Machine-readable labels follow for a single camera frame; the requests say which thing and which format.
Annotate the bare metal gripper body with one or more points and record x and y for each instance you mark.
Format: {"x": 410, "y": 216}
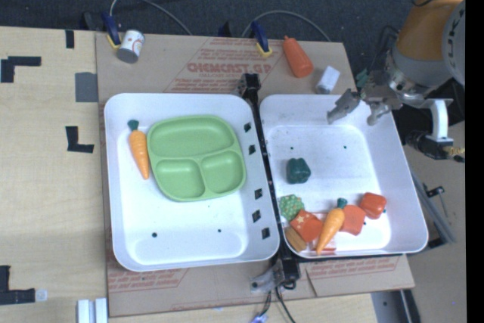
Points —
{"x": 385, "y": 90}

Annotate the black cylinder on white bracket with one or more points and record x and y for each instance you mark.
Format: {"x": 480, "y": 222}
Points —
{"x": 438, "y": 125}

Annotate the brown cardboard board red print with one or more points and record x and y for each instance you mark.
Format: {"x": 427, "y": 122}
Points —
{"x": 181, "y": 60}

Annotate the white can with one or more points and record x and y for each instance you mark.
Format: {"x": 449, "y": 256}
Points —
{"x": 131, "y": 45}

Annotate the orange bottle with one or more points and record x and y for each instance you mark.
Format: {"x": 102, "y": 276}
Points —
{"x": 298, "y": 58}

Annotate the orange carrot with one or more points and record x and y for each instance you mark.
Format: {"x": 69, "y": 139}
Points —
{"x": 331, "y": 225}
{"x": 139, "y": 149}

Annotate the white plastic tray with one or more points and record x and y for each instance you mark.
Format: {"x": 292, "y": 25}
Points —
{"x": 181, "y": 230}
{"x": 332, "y": 147}

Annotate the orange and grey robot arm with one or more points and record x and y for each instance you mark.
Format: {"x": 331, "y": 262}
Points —
{"x": 423, "y": 30}

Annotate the thin black rod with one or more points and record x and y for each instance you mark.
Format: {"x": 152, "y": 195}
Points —
{"x": 264, "y": 147}

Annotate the orange bell pepper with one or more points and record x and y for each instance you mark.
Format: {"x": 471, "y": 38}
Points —
{"x": 372, "y": 205}

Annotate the dark green bell pepper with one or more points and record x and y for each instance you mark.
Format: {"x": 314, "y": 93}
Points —
{"x": 298, "y": 171}

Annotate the green divided plate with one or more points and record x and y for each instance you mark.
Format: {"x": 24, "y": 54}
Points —
{"x": 196, "y": 157}

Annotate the small white carton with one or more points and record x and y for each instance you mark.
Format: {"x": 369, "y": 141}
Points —
{"x": 328, "y": 80}

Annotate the green dotted grapes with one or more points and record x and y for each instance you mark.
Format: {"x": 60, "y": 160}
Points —
{"x": 290, "y": 206}

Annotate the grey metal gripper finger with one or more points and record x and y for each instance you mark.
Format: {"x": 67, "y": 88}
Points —
{"x": 376, "y": 113}
{"x": 342, "y": 107}

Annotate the brown biscuit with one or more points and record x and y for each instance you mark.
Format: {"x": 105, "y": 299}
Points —
{"x": 295, "y": 240}

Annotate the orange carton with star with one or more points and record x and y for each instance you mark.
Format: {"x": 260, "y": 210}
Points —
{"x": 307, "y": 226}

